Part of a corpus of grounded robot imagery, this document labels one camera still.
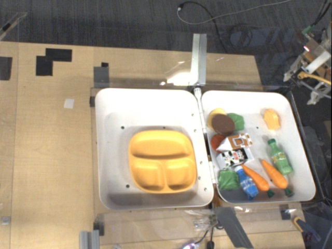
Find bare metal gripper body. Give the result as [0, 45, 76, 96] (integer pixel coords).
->
[302, 38, 325, 62]

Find white plastic tray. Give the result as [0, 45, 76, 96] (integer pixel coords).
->
[94, 87, 215, 212]
[201, 90, 317, 205]

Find yellow toy chips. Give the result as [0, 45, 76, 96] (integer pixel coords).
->
[262, 108, 281, 130]

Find green bottle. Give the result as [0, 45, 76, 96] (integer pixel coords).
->
[267, 138, 294, 176]

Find green lettuce leaf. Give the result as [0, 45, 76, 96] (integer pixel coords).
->
[227, 113, 245, 131]
[217, 169, 241, 191]

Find yellow round bun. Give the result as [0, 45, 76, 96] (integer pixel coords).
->
[209, 108, 227, 119]

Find brown round patty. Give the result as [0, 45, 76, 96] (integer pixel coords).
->
[211, 114, 236, 136]

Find orange carrot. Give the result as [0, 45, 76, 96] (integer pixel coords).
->
[260, 159, 295, 198]
[241, 163, 276, 199]

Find brown and white carton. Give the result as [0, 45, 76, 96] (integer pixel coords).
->
[215, 132, 253, 153]

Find white carton with black print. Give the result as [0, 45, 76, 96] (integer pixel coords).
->
[215, 147, 255, 170]

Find red tomato slice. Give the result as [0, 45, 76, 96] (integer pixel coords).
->
[210, 134, 226, 150]

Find blue bottle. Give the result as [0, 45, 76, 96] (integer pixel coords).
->
[234, 164, 259, 201]

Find pale wood board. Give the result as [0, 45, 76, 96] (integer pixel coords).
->
[92, 46, 307, 249]

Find yellow divided plate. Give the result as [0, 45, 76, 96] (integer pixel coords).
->
[128, 130, 198, 195]

